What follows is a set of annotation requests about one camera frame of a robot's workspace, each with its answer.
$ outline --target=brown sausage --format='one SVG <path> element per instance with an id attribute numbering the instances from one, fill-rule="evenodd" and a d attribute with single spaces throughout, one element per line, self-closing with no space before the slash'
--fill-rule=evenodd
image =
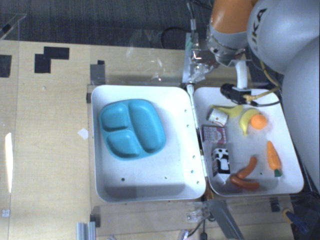
<path id="1" fill-rule="evenodd" d="M 243 170 L 239 171 L 236 176 L 239 179 L 244 179 L 245 177 L 247 177 L 250 173 L 252 173 L 252 171 L 255 169 L 256 165 L 257 165 L 257 158 L 255 156 L 251 156 L 250 161 L 248 163 L 248 165 L 246 166 L 246 168 L 244 168 Z"/>
<path id="2" fill-rule="evenodd" d="M 242 179 L 239 179 L 236 175 L 230 176 L 230 181 L 232 184 L 236 185 L 239 188 L 245 189 L 245 190 L 256 190 L 260 187 L 259 182 L 257 181 L 245 181 Z"/>

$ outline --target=blue plate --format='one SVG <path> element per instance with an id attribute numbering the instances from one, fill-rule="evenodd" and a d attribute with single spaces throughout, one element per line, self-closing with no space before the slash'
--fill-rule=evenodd
<path id="1" fill-rule="evenodd" d="M 128 99 L 105 106 L 99 123 L 106 147 L 121 160 L 154 155 L 166 144 L 158 113 L 144 99 Z"/>

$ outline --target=banana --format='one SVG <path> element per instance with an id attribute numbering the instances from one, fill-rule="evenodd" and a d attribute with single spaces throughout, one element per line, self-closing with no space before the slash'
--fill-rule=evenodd
<path id="1" fill-rule="evenodd" d="M 255 108 L 251 108 L 251 109 L 247 110 L 246 112 L 244 112 L 242 114 L 242 116 L 240 117 L 239 126 L 242 129 L 244 136 L 247 135 L 248 124 L 250 122 L 251 117 L 253 115 L 259 114 L 259 113 L 260 113 L 259 110 L 255 109 Z"/>
<path id="2" fill-rule="evenodd" d="M 233 106 L 233 107 L 212 105 L 212 107 L 226 113 L 231 118 L 234 118 L 234 117 L 240 115 L 242 110 L 244 109 L 244 106 L 242 106 L 242 105 L 237 105 L 237 106 Z"/>

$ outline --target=orange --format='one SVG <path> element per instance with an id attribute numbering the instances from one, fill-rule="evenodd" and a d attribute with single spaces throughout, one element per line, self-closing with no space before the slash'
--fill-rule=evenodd
<path id="1" fill-rule="evenodd" d="M 266 127 L 268 120 L 263 114 L 255 114 L 250 119 L 250 124 L 253 128 L 261 130 Z"/>

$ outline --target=metal bracket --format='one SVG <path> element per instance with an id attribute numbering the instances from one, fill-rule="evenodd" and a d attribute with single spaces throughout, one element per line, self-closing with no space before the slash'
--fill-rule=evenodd
<path id="1" fill-rule="evenodd" d="M 79 222 L 76 225 L 77 240 L 96 240 L 96 223 L 94 221 L 88 224 Z"/>

